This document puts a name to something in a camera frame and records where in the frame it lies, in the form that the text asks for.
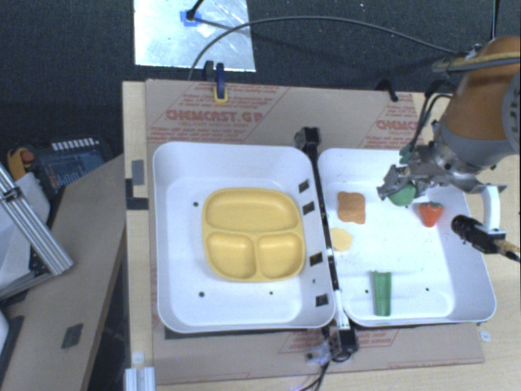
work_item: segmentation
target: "toy bread slice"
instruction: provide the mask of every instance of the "toy bread slice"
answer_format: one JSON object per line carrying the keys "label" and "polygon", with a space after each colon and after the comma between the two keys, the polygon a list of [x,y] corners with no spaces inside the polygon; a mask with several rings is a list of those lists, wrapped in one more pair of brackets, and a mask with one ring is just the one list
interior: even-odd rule
{"label": "toy bread slice", "polygon": [[338,215],[342,222],[366,222],[366,198],[359,192],[341,191],[338,196]]}

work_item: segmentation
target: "cardboard sheet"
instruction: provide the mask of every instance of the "cardboard sheet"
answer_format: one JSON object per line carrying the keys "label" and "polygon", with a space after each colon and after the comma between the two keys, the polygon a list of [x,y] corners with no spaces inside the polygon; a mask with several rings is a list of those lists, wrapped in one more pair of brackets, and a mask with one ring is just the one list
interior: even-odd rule
{"label": "cardboard sheet", "polygon": [[[320,330],[184,336],[165,330],[155,296],[155,210],[151,157],[171,140],[291,146],[304,126],[320,128],[328,147],[400,149],[413,136],[417,114],[409,93],[393,103],[388,93],[229,84],[230,101],[217,105],[212,84],[148,81],[147,159],[151,238],[153,366],[158,384],[317,373],[305,355]],[[360,350],[331,371],[429,367],[484,360],[475,325],[365,330]]]}
{"label": "cardboard sheet", "polygon": [[5,309],[24,316],[2,389],[87,389],[120,259],[123,157],[65,189],[52,233],[74,261]]}

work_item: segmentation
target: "wire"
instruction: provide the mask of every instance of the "wire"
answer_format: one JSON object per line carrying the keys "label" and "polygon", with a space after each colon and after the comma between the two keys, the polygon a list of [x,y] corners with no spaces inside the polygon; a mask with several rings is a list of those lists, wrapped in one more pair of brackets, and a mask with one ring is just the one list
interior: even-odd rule
{"label": "wire", "polygon": [[518,246],[515,246],[514,244],[512,244],[511,242],[509,242],[508,240],[505,240],[505,239],[497,239],[494,241],[494,244],[500,250],[503,250],[503,251],[513,251],[513,252],[517,252],[517,253],[521,252],[521,249]]}
{"label": "wire", "polygon": [[342,362],[348,361],[350,358],[351,358],[351,354],[349,354],[348,356],[344,356],[343,358],[339,358],[337,356],[335,358],[332,358],[331,361],[336,362],[336,363],[342,363]]}
{"label": "wire", "polygon": [[432,72],[450,73],[474,71],[480,68],[501,67],[502,65],[519,64],[519,52],[505,52],[475,58],[456,58],[450,61],[440,61],[432,65]]}
{"label": "wire", "polygon": [[[391,35],[395,35],[398,37],[402,37],[408,41],[412,41],[415,43],[418,43],[419,45],[427,46],[431,49],[435,49],[437,51],[441,52],[447,52],[452,55],[456,55],[456,51],[452,51],[450,49],[444,48],[442,46],[437,46],[434,44],[431,44],[429,42],[422,41],[421,39],[417,39],[416,37],[411,37],[409,35],[406,35],[405,33],[397,32],[392,29],[384,28],[383,26],[378,26],[377,24],[370,24],[367,22],[363,22],[360,20],[353,20],[353,19],[347,19],[344,17],[334,17],[334,16],[314,16],[314,15],[300,15],[300,16],[284,16],[284,17],[271,17],[267,19],[260,19],[260,20],[253,20],[251,22],[239,24],[237,26],[234,26],[231,29],[226,30],[225,32],[221,33],[219,36],[217,36],[215,39],[213,39],[211,42],[209,42],[197,55],[197,58],[195,59],[194,63],[192,64],[190,68],[190,72],[188,73],[187,80],[191,80],[192,76],[194,75],[195,66],[200,61],[201,58],[203,58],[203,55],[206,53],[208,49],[210,49],[213,45],[215,45],[217,42],[219,42],[223,37],[228,36],[229,34],[233,32],[237,32],[240,29],[248,28],[250,26],[255,26],[257,24],[265,24],[265,23],[275,23],[275,22],[287,22],[287,21],[294,21],[294,20],[325,20],[325,21],[331,21],[331,22],[341,22],[341,23],[347,23],[347,24],[356,24],[358,26],[364,26],[370,29],[376,29],[381,32],[389,33]],[[201,22],[201,19],[195,18],[195,21]]]}
{"label": "wire", "polygon": [[329,367],[329,362],[326,362],[324,364],[324,366],[322,367],[322,371],[320,372],[320,375],[318,376],[318,378],[315,381],[313,381],[311,384],[307,385],[306,387],[299,389],[299,391],[308,391],[315,385],[316,385],[316,387],[315,387],[314,391],[318,391],[320,389],[320,387],[322,386],[322,382],[324,381],[324,376],[326,376],[326,371],[327,371],[328,367]]}
{"label": "wire", "polygon": [[416,142],[418,141],[418,138],[420,134],[422,133],[423,128],[425,127],[425,124],[429,121],[429,118],[431,117],[432,108],[436,104],[436,102],[439,99],[446,98],[451,99],[450,94],[437,94],[434,99],[429,104],[429,101],[431,100],[431,96],[428,96],[425,98],[425,101],[423,102],[422,111],[420,112],[420,116],[418,118],[418,124],[416,126],[416,132],[414,133],[414,137],[409,145],[409,150],[413,151],[414,147],[416,146]]}
{"label": "wire", "polygon": [[521,264],[521,259],[512,251],[505,251],[505,257],[511,259],[512,261],[516,261]]}
{"label": "wire", "polygon": [[490,40],[496,37],[497,13],[499,12],[499,0],[492,0],[492,26],[490,28]]}

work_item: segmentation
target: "yellow divided plate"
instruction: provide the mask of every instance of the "yellow divided plate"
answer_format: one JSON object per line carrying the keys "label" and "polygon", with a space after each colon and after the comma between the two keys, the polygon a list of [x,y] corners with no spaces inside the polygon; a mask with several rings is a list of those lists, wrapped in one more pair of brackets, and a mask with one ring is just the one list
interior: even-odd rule
{"label": "yellow divided plate", "polygon": [[212,269],[232,281],[282,281],[304,266],[302,219],[281,191],[214,191],[204,202],[203,238]]}

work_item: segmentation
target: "aluminum foil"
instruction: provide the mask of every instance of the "aluminum foil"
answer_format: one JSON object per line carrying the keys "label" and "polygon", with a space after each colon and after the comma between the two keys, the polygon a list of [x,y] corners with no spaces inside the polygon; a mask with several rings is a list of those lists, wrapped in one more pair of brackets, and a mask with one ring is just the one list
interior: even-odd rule
{"label": "aluminum foil", "polygon": [[[182,13],[197,0],[134,0],[136,65],[189,68],[203,47],[224,29],[182,21]],[[226,27],[248,22],[246,0],[204,0],[196,17]],[[249,28],[232,33],[210,48],[199,61],[222,62],[228,71],[255,72]]]}

